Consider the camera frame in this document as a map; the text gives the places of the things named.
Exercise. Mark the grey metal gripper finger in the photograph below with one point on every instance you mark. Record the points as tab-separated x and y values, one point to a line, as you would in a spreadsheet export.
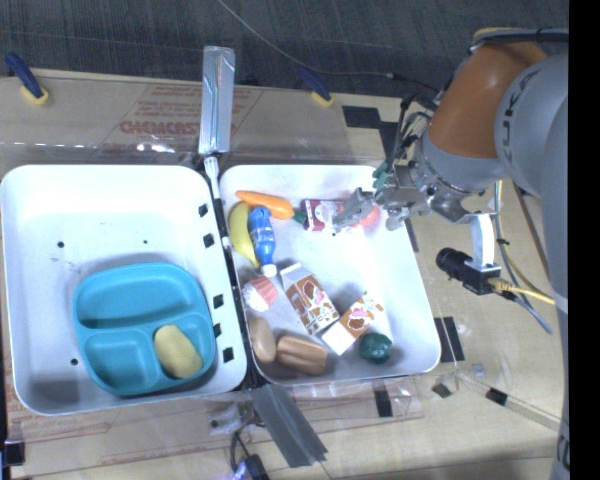
362	197
349	218

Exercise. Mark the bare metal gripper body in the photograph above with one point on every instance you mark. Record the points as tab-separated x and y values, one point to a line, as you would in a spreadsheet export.
405	199

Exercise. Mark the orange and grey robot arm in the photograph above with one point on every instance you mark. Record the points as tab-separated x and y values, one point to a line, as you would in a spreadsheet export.
480	103

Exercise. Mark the orange round toy fruit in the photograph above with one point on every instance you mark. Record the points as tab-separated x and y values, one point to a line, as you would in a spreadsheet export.
371	218

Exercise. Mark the red and white carton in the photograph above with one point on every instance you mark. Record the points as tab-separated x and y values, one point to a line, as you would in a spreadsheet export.
320	214

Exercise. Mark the white plastic tray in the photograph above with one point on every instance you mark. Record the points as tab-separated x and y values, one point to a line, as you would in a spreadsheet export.
110	208
375	278

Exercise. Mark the orange carrot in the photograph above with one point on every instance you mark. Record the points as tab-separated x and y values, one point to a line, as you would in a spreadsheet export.
267	203

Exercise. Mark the blue plastic bottle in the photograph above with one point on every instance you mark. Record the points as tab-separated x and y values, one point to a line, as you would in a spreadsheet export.
263	240

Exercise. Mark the large brown and white carton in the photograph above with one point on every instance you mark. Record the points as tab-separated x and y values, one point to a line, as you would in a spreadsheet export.
307	300

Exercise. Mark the small brown and white carton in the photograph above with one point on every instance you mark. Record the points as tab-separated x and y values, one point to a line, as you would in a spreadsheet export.
352	323

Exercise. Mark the yellow banana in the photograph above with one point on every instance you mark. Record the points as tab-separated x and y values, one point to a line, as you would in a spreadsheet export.
239	233

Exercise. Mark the pink and white cupcake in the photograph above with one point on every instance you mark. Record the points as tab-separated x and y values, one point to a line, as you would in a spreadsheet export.
260	294

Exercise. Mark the green toy broccoli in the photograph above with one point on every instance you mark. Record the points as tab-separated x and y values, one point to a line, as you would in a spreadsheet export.
375	348

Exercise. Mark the brown hot dog bun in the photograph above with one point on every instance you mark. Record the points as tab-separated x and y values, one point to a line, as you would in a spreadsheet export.
301	355

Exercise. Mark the brown toy bread roll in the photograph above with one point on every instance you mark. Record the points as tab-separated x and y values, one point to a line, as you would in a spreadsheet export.
263	340

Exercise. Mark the yellow toy potato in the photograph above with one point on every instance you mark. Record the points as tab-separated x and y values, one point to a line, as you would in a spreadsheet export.
177	352

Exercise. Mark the blue divided plate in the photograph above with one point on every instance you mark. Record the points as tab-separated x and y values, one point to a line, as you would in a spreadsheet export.
125	298

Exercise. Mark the brown cardboard board red print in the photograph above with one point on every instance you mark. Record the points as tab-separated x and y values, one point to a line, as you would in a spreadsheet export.
105	108

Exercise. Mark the black cylinder on white bracket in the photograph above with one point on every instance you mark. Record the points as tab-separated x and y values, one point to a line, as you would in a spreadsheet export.
480	268

